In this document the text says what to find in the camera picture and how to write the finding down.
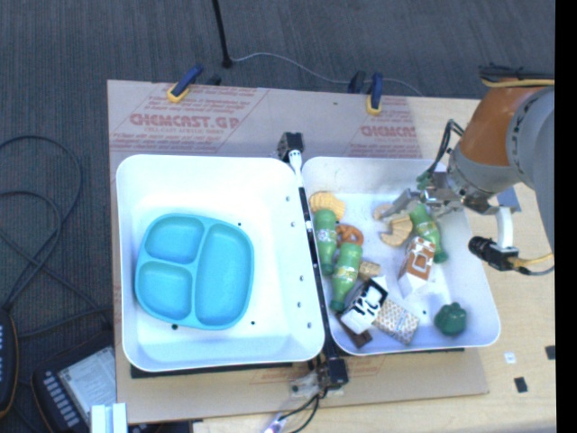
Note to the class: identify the brown cardboard board red print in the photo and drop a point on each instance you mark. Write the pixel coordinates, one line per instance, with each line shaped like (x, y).
(252, 120)

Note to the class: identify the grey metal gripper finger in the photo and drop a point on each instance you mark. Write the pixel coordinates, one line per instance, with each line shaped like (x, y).
(447, 207)
(402, 202)

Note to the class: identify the tan croissant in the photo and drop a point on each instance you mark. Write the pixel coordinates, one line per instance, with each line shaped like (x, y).
(396, 233)

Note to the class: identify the tan square cracker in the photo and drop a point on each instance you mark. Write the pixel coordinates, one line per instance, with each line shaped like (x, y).
(369, 269)

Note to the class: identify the thin black and white rod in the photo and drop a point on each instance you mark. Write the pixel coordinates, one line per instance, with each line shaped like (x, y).
(315, 260)

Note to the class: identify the green bottle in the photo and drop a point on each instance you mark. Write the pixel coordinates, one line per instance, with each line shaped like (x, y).
(325, 237)
(347, 269)
(427, 230)

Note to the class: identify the black and white carton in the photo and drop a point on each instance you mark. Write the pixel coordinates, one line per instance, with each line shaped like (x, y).
(365, 305)

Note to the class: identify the white plastic tray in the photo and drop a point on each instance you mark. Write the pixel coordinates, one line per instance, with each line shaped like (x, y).
(266, 187)
(464, 278)

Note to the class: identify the black cylinder on white bracket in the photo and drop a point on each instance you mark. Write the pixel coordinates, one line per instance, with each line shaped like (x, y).
(493, 251)

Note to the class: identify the green bell pepper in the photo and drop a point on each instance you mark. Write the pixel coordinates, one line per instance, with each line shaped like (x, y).
(450, 319)

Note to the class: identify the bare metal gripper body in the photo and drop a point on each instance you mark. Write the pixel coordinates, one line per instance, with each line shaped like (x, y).
(451, 192)

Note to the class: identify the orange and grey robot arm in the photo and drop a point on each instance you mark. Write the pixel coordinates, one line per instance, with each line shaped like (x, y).
(505, 129)

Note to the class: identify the brown chocolate bar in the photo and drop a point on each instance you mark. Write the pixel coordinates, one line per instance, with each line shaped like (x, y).
(359, 340)

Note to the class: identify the tan bread piece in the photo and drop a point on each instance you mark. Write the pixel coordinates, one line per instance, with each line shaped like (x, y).
(381, 210)

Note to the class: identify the orange patterned white packet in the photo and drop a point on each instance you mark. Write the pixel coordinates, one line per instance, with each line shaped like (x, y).
(396, 322)

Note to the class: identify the blue divided plate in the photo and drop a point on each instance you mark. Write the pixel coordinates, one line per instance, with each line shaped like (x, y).
(221, 273)

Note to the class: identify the orange and white carton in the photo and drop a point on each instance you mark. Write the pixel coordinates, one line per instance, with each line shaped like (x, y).
(417, 264)

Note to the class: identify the yellow ridged biscuit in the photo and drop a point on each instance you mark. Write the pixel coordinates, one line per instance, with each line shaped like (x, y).
(324, 201)

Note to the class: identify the brown pretzel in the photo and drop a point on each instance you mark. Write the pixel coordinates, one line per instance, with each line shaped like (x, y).
(349, 235)

